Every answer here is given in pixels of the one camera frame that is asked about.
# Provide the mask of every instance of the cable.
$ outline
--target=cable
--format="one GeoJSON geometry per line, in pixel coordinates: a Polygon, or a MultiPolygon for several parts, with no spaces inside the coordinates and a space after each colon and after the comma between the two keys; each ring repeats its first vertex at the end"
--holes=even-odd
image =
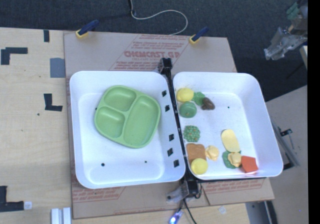
{"type": "Polygon", "coordinates": [[[175,13],[181,14],[181,15],[184,17],[184,19],[186,20],[186,22],[185,22],[185,27],[184,27],[181,31],[179,31],[179,32],[177,32],[177,33],[174,33],[174,34],[170,34],[170,35],[176,35],[176,34],[182,33],[182,32],[187,28],[187,26],[188,26],[188,19],[187,19],[187,17],[185,16],[184,13],[182,13],[182,12],[180,12],[180,11],[177,11],[177,10],[164,10],[164,11],[161,11],[161,12],[159,12],[159,13],[156,13],[156,14],[150,16],[150,17],[137,18],[137,17],[135,17],[135,15],[134,15],[132,0],[129,0],[129,5],[130,5],[130,14],[131,14],[131,16],[132,16],[134,19],[136,19],[136,20],[147,20],[147,19],[150,19],[150,18],[154,18],[155,16],[158,16],[158,15],[160,15],[160,14],[166,13],[166,12],[175,12],[175,13]]]}
{"type": "Polygon", "coordinates": [[[184,198],[183,200],[184,200],[184,203],[185,203],[185,207],[186,207],[187,211],[189,212],[189,215],[190,215],[190,217],[192,218],[194,224],[197,224],[196,221],[195,221],[195,219],[194,219],[194,217],[192,216],[189,208],[188,208],[188,205],[186,204],[186,201],[185,201],[186,199],[184,198]]]}

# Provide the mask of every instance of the wooden table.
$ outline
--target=wooden table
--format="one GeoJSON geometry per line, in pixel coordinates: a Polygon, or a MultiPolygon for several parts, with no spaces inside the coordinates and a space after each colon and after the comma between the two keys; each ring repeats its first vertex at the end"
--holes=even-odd
{"type": "MultiPolygon", "coordinates": [[[[50,223],[52,208],[72,207],[66,79],[51,78],[50,59],[64,58],[63,31],[0,28],[0,49],[27,48],[0,65],[0,186],[7,201],[30,201],[32,209],[0,212],[0,223],[50,223]],[[62,111],[45,110],[44,94],[62,111]]],[[[246,205],[192,208],[198,223],[248,224],[246,205]]],[[[174,211],[74,219],[72,223],[168,223],[174,211]]],[[[192,223],[187,211],[179,223],[192,223]]]]}

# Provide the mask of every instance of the black fabric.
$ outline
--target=black fabric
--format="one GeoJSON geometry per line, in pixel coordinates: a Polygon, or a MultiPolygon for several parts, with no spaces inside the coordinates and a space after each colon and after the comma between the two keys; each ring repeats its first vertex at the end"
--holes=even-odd
{"type": "MultiPolygon", "coordinates": [[[[277,61],[267,61],[264,54],[277,28],[290,26],[286,11],[296,1],[132,0],[132,7],[138,18],[183,12],[189,24],[181,35],[192,36],[207,26],[206,36],[227,37],[237,71],[255,76],[268,101],[308,81],[299,49],[277,61]]],[[[0,0],[0,27],[76,31],[95,19],[98,32],[172,34],[185,26],[177,13],[135,20],[128,0],[0,0]]]]}

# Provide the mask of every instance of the yellow lemon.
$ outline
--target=yellow lemon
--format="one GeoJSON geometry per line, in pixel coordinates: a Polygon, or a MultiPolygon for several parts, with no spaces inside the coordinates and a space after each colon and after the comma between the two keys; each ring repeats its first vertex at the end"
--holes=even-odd
{"type": "Polygon", "coordinates": [[[196,175],[204,174],[208,170],[208,163],[202,158],[194,159],[191,163],[191,170],[196,175]]]}
{"type": "Polygon", "coordinates": [[[180,102],[191,101],[191,99],[194,96],[194,91],[189,88],[182,88],[178,90],[178,92],[176,93],[176,96],[177,96],[176,97],[177,100],[180,102]]]}

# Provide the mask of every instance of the white cable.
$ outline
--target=white cable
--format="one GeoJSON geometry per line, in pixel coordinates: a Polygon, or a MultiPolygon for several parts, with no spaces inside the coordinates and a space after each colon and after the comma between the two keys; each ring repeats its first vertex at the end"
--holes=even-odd
{"type": "Polygon", "coordinates": [[[182,32],[187,28],[187,26],[188,26],[188,19],[187,19],[187,17],[185,16],[185,14],[182,13],[182,12],[180,12],[180,11],[177,11],[177,10],[164,10],[164,11],[161,11],[161,12],[159,12],[159,13],[156,13],[156,14],[150,16],[150,17],[137,18],[137,17],[135,17],[134,14],[133,14],[133,11],[134,11],[134,10],[133,10],[132,0],[130,0],[130,3],[131,3],[131,7],[132,7],[132,8],[131,8],[131,11],[130,11],[131,16],[132,16],[134,19],[136,19],[136,20],[146,20],[146,19],[154,18],[155,16],[160,15],[160,14],[165,13],[165,12],[175,12],[175,13],[178,13],[178,14],[182,15],[182,16],[184,17],[184,19],[186,20],[186,22],[185,22],[185,27],[184,27],[181,31],[179,31],[179,32],[177,32],[177,33],[174,33],[174,34],[170,34],[170,35],[176,35],[176,34],[182,33],[182,32]]]}

